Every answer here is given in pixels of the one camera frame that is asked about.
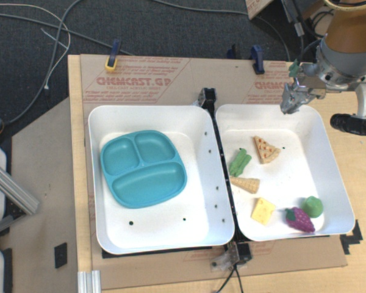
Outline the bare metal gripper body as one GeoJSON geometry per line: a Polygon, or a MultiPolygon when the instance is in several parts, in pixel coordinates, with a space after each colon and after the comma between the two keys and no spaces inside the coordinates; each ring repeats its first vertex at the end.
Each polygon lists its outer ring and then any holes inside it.
{"type": "Polygon", "coordinates": [[[292,64],[292,100],[323,99],[327,93],[352,90],[361,76],[341,71],[327,62],[292,64]]]}

